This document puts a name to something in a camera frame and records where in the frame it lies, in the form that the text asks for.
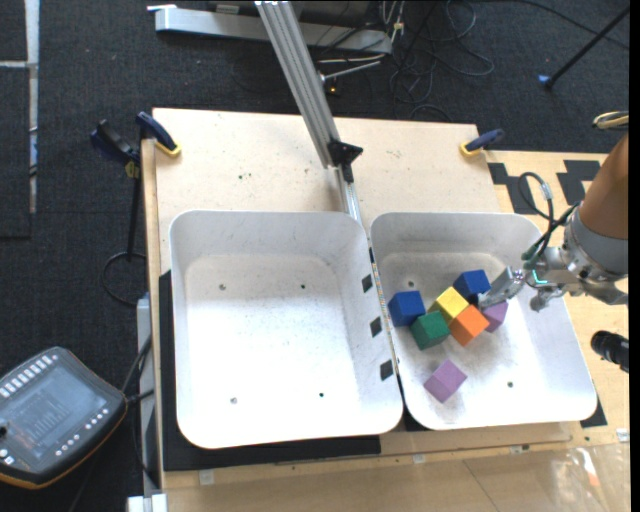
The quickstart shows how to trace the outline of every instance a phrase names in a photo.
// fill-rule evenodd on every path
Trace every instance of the yellow clamp pad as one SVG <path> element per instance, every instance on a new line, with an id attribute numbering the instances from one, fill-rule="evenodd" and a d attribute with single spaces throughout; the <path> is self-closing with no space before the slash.
<path id="1" fill-rule="evenodd" d="M 460 144 L 460 153 L 462 153 L 466 157 L 476 156 L 476 155 L 480 154 L 480 152 L 483 149 L 483 148 L 478 148 L 478 149 L 474 149 L 473 151 L 467 151 L 467 148 L 465 147 L 467 144 L 469 144 L 469 143 L 468 142 L 463 142 L 462 144 Z"/>
<path id="2" fill-rule="evenodd" d="M 178 144 L 177 142 L 176 142 L 176 147 L 173 150 L 170 150 L 168 147 L 163 146 L 158 141 L 156 141 L 156 147 L 160 151 L 162 151 L 165 155 L 168 155 L 171 158 L 177 157 L 180 154 L 180 151 L 182 151 L 182 146 L 180 144 Z"/>

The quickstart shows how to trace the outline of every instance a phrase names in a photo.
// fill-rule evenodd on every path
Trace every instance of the black bracket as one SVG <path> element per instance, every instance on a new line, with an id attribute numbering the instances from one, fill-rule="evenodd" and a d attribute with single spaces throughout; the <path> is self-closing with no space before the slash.
<path id="1" fill-rule="evenodd" d="M 327 144 L 327 148 L 329 149 L 333 164 L 342 167 L 344 181 L 353 183 L 351 163 L 362 154 L 363 149 L 337 140 L 330 141 L 329 144 Z"/>

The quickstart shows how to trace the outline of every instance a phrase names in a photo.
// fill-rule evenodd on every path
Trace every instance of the yellow cube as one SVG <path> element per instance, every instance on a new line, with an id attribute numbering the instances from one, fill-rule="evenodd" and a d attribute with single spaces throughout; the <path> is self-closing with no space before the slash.
<path id="1" fill-rule="evenodd" d="M 429 307 L 428 311 L 430 313 L 440 311 L 447 324 L 450 324 L 468 305 L 469 302 L 467 302 L 467 299 L 460 295 L 453 286 L 450 286 L 440 294 L 436 301 Z"/>

